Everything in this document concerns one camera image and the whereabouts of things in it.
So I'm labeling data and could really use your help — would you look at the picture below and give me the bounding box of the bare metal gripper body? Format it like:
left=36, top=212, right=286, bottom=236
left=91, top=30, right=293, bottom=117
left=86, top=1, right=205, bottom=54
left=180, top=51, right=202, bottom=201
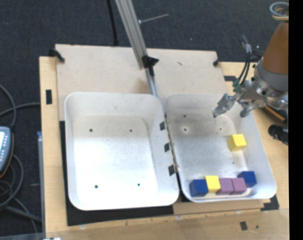
left=234, top=77, right=289, bottom=110

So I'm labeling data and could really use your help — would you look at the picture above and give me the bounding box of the purple cube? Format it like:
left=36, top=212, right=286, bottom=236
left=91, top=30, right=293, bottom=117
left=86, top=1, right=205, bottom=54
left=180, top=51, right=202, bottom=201
left=216, top=177, right=235, bottom=196
left=231, top=177, right=248, bottom=195

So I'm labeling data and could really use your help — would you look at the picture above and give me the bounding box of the yellow cube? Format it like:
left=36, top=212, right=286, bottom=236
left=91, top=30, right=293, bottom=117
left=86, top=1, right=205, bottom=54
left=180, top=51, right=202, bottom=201
left=205, top=175, right=222, bottom=194
left=227, top=133, right=248, bottom=152

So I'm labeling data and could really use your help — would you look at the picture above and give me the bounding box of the blue cube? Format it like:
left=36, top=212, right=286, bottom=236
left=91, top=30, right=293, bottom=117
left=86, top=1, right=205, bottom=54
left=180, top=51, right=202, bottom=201
left=237, top=170, right=258, bottom=188
left=188, top=178, right=209, bottom=198

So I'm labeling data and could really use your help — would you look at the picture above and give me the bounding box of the pale wood board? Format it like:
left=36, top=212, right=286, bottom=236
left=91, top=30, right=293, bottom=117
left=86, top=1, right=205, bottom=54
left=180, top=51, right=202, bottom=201
left=54, top=43, right=271, bottom=215

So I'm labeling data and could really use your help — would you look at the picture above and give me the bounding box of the white plastic tray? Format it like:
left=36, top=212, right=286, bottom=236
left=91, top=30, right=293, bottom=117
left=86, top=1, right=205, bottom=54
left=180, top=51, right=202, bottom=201
left=163, top=93, right=278, bottom=204
left=64, top=91, right=181, bottom=212

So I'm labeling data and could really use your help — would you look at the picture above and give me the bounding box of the black cylinder on white bracket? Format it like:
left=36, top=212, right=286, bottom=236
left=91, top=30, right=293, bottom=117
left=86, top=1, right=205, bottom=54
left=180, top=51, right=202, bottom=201
left=267, top=124, right=289, bottom=144

